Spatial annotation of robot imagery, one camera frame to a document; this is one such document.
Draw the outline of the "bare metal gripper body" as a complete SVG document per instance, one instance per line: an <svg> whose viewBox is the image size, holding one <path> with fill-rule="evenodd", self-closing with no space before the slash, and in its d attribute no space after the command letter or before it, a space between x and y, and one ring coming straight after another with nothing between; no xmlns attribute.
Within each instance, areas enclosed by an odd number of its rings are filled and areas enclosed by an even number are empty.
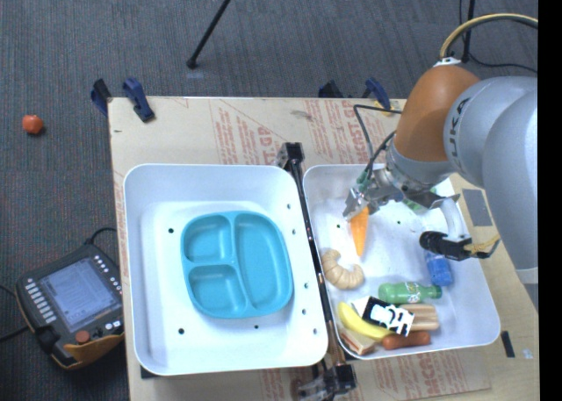
<svg viewBox="0 0 562 401"><path fill-rule="evenodd" d="M404 194L393 183L392 174L386 168L371 168L364 170L359 175L349 194L363 197L368 203L377 201L380 206L386 205L390 201L401 202Z"/></svg>

